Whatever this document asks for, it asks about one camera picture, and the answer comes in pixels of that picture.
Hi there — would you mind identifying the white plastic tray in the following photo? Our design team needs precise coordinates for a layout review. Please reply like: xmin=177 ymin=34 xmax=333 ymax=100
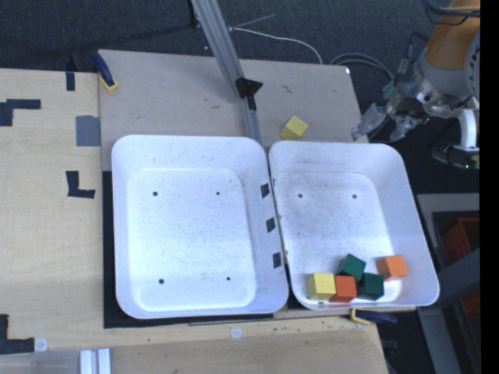
xmin=111 ymin=133 xmax=290 ymax=320
xmin=267 ymin=140 xmax=441 ymax=312

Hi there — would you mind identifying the dark orange cube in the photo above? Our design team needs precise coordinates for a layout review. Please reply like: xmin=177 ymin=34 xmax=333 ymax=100
xmin=330 ymin=274 xmax=359 ymax=303

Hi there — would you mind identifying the pale wood board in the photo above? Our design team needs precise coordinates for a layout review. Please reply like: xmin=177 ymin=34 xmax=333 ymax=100
xmin=97 ymin=48 xmax=416 ymax=321

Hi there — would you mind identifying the green cube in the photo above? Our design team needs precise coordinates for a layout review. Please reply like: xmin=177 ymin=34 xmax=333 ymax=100
xmin=337 ymin=252 xmax=367 ymax=282
xmin=356 ymin=272 xmax=385 ymax=302

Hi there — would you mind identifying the yellow cube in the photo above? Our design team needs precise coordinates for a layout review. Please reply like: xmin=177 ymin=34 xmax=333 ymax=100
xmin=279 ymin=115 xmax=310 ymax=141
xmin=306 ymin=272 xmax=337 ymax=302

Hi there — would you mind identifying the light orange cube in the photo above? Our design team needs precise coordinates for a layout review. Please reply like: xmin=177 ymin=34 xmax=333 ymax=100
xmin=375 ymin=254 xmax=409 ymax=281

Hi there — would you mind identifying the black cylinder on white bracket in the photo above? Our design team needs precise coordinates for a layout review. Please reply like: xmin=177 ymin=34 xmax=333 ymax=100
xmin=431 ymin=108 xmax=481 ymax=171

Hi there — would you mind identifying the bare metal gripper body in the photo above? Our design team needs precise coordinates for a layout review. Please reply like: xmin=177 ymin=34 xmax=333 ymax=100
xmin=384 ymin=79 xmax=463 ymax=131

